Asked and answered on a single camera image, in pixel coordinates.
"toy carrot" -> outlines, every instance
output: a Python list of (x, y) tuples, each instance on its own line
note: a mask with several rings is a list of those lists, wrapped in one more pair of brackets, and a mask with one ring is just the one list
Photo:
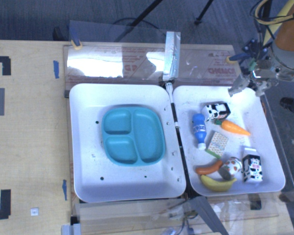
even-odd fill
[(220, 121), (217, 119), (215, 124), (220, 125), (223, 130), (226, 130), (228, 132), (247, 135), (247, 136), (250, 135), (250, 133), (247, 130), (243, 129), (242, 127), (238, 126), (237, 124), (229, 120)]

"yellow banana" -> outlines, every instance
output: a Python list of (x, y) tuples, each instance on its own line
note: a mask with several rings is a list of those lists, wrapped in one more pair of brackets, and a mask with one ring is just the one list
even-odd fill
[(237, 181), (236, 178), (229, 181), (217, 181), (206, 175), (201, 175), (200, 179), (208, 189), (213, 191), (227, 191), (232, 187), (233, 183)]

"wooden table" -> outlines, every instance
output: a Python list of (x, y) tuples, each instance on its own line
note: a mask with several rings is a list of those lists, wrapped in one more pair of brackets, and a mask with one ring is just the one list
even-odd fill
[[(4, 115), (0, 116), (0, 191), (11, 190), (11, 215), (0, 220), (0, 234), (61, 234), (61, 226), (70, 223), (68, 99), (64, 98), (63, 54), (63, 47), (68, 44), (0, 41), (0, 56), (11, 59), (11, 75), (2, 75), (0, 63), (0, 88), (5, 93)], [(59, 78), (54, 73), (54, 61), (59, 64)], [(230, 234), (294, 234), (278, 194), (274, 195), (278, 216), (224, 221), (223, 225)], [(39, 209), (38, 215), (31, 215), (32, 208)], [(205, 224), (194, 228), (198, 234), (211, 232)], [(131, 234), (159, 234), (162, 230)]]

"sausage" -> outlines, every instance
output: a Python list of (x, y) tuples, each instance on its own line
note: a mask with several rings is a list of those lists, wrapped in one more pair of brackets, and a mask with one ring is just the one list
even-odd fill
[(213, 172), (219, 170), (222, 165), (223, 165), (223, 162), (221, 159), (219, 159), (212, 166), (197, 167), (195, 169), (195, 171), (198, 175), (207, 175), (207, 174), (210, 174), (210, 173), (213, 173)]

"blue plate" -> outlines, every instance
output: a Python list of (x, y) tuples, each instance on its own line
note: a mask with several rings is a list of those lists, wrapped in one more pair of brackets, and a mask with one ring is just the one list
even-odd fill
[(107, 157), (115, 164), (152, 165), (164, 156), (162, 125), (157, 114), (148, 108), (112, 109), (103, 116), (101, 130)]

